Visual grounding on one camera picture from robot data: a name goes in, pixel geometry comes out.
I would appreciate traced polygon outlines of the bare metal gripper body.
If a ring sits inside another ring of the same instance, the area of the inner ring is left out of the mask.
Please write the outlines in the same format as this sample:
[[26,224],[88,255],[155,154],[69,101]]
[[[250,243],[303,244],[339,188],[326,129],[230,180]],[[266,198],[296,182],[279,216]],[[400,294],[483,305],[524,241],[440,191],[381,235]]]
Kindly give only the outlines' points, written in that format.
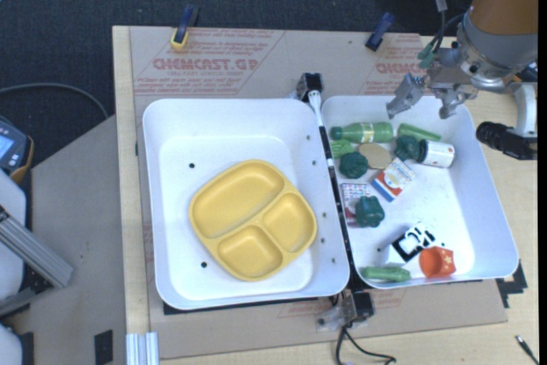
[[427,70],[425,83],[437,94],[507,93],[512,91],[514,77],[525,67],[493,61],[474,49],[443,48]]

